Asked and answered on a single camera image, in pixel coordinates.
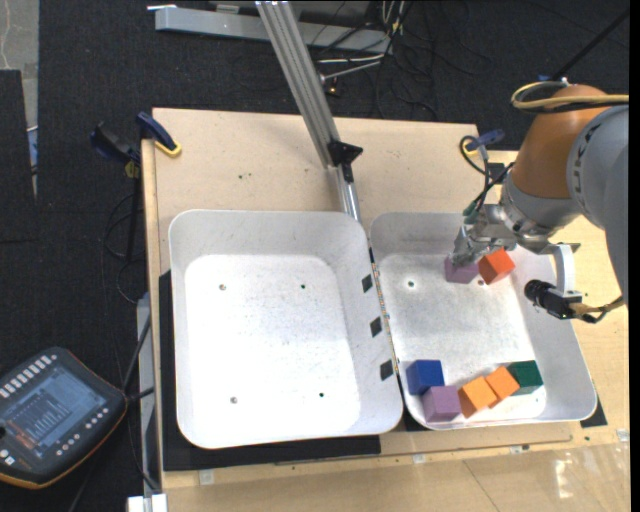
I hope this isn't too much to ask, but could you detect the white plastic tray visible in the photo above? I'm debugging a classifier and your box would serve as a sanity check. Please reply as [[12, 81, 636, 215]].
[[369, 211, 599, 432], [168, 208, 405, 450]]

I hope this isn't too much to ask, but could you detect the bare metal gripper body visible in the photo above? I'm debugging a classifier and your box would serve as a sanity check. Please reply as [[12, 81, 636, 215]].
[[460, 202, 552, 257]]

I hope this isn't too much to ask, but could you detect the green cube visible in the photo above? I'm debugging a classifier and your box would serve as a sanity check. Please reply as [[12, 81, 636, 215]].
[[506, 359, 545, 398]]

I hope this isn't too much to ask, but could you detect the orange cube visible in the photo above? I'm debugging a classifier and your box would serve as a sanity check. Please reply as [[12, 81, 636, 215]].
[[457, 375, 500, 420], [477, 247, 517, 286], [484, 365, 522, 402]]

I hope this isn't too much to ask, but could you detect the purple cube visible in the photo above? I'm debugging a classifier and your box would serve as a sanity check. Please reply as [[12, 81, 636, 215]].
[[443, 255, 481, 286], [421, 384, 464, 424]]

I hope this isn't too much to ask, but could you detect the black cylinder on white bracket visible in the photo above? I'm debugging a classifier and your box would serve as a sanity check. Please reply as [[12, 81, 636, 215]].
[[523, 242, 584, 320]]

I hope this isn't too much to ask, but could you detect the blue cube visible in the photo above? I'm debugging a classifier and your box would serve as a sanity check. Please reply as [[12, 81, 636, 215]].
[[405, 359, 446, 397]]

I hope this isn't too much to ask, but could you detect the pale wood board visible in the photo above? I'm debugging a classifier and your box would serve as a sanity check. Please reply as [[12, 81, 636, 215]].
[[141, 107, 630, 492]]

